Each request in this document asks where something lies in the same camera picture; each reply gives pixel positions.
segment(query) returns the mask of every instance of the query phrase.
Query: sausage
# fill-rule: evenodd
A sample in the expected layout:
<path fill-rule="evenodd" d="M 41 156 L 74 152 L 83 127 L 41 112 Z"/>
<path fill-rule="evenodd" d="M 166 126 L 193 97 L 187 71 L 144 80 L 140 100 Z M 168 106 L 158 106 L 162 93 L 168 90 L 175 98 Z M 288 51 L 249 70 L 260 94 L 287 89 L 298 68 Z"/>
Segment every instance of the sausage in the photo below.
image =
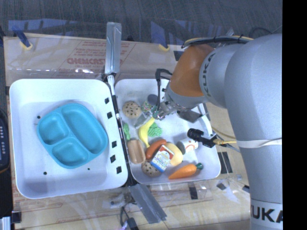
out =
<path fill-rule="evenodd" d="M 148 160 L 151 159 L 153 157 L 154 153 L 160 148 L 160 146 L 162 146 L 164 144 L 166 144 L 165 139 L 157 140 L 153 144 L 151 144 L 145 152 L 146 159 L 148 159 Z"/>

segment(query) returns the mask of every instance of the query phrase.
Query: white band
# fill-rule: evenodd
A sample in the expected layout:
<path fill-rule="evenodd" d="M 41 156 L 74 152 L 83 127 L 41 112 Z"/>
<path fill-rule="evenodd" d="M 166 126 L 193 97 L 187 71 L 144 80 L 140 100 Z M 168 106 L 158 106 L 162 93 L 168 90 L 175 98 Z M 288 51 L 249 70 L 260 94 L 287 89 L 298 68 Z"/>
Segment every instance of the white band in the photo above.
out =
<path fill-rule="evenodd" d="M 237 140 L 236 143 L 241 148 L 260 148 L 263 146 L 270 146 L 270 145 L 282 145 L 283 139 L 280 138 L 276 140 L 246 140 L 246 141 Z"/>

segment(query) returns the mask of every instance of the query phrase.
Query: black device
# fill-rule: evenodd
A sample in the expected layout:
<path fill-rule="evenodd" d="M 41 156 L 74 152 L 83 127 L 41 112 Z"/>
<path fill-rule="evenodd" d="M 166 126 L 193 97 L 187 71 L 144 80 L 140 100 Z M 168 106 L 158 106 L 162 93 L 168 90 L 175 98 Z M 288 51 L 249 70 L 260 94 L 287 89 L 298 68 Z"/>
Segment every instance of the black device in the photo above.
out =
<path fill-rule="evenodd" d="M 7 123 L 0 116 L 0 173 L 10 165 L 9 132 Z"/>

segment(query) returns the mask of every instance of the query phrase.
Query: toy carrot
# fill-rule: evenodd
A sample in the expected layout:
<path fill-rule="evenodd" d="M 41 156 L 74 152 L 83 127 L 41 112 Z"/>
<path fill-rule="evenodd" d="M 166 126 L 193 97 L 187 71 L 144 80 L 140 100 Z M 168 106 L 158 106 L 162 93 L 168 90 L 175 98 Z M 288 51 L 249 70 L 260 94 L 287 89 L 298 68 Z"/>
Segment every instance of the toy carrot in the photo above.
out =
<path fill-rule="evenodd" d="M 191 175 L 194 175 L 197 171 L 197 169 L 202 170 L 203 165 L 201 163 L 198 164 L 187 164 L 183 166 L 182 168 L 176 170 L 174 173 L 172 173 L 168 178 L 169 179 L 178 179 L 178 178 L 185 178 L 189 177 Z"/>

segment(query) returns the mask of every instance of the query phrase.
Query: yellow round toy food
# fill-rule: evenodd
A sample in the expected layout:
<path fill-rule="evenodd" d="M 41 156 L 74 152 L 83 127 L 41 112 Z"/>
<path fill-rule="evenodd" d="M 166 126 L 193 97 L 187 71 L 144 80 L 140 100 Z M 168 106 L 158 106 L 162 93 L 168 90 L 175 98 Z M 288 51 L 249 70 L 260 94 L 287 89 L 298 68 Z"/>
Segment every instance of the yellow round toy food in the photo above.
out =
<path fill-rule="evenodd" d="M 174 166 L 181 164 L 183 160 L 183 154 L 180 151 L 180 149 L 175 144 L 170 142 L 167 142 L 165 146 L 174 153 L 174 156 L 171 159 L 170 164 Z"/>

